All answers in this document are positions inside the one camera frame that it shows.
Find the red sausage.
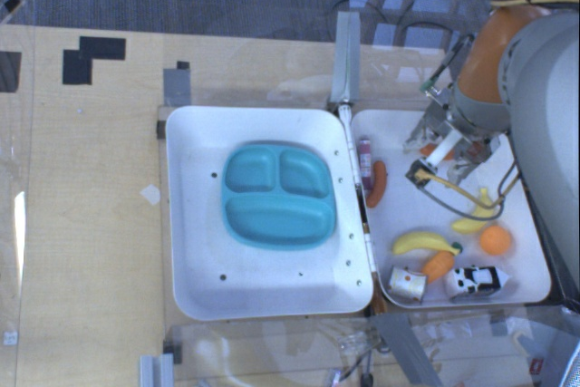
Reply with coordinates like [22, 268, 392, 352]
[365, 160, 389, 209]

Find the orange carrot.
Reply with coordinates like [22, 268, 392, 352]
[420, 242, 464, 285]

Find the large yellow banana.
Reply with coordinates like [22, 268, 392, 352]
[391, 230, 464, 257]

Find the white plastic tray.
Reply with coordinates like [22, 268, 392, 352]
[164, 105, 375, 323]
[351, 108, 554, 310]

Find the small yellow banana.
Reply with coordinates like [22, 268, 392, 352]
[450, 187, 500, 236]

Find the white can with orange dots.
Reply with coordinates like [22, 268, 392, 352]
[386, 265, 429, 305]

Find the orange fruit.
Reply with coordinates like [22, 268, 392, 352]
[478, 224, 514, 256]

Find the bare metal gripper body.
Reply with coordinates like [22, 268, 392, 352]
[423, 85, 502, 160]

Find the blue divided plate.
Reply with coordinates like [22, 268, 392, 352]
[220, 141, 338, 250]

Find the thin black and white rod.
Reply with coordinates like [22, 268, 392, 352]
[338, 102, 386, 314]

